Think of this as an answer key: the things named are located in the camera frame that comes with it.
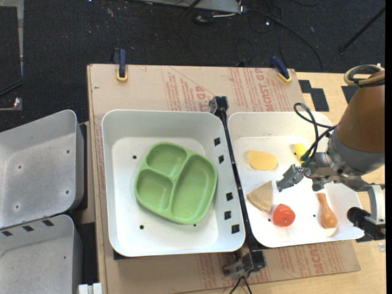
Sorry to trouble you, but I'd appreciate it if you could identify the orange toy chicken drumstick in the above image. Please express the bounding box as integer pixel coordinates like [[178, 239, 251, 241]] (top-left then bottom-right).
[[317, 192, 339, 230]]

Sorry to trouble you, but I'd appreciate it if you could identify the green divided plate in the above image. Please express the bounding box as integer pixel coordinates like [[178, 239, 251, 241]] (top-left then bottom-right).
[[134, 141, 219, 225]]

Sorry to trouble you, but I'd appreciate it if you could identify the yellow toy cheese slice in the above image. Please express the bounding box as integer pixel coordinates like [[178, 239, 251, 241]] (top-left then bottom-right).
[[247, 150, 279, 171]]

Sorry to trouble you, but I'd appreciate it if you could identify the beige toy bread wedge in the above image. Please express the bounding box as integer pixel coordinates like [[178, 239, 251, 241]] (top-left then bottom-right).
[[246, 180, 274, 213]]

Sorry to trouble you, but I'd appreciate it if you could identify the white plastic tray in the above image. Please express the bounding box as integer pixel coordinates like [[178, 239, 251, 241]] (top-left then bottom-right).
[[101, 108, 246, 258], [227, 111, 366, 249]]

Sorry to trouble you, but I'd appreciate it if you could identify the black cylinder on white bracket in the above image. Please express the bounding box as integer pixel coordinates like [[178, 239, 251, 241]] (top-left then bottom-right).
[[347, 184, 386, 241]]

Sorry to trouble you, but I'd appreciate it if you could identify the brown cardboard board red print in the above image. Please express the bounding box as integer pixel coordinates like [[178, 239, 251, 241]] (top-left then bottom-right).
[[86, 63, 361, 294]]

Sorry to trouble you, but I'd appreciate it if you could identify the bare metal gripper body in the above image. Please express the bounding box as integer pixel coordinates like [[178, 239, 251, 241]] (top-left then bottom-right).
[[302, 151, 347, 184]]

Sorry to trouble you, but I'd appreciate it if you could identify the black block with thin wires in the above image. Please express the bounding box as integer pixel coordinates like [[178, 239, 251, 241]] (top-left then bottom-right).
[[222, 249, 266, 280], [209, 96, 229, 116]]

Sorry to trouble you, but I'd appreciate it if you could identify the red toy tomato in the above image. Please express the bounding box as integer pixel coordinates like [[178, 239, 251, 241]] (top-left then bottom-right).
[[272, 203, 296, 227]]

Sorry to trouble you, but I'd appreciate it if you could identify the yellow toy corn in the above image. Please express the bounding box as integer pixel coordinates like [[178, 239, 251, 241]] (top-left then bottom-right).
[[293, 143, 311, 160]]

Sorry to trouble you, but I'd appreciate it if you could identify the thin black rod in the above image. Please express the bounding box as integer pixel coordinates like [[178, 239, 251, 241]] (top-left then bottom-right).
[[219, 108, 255, 252]]

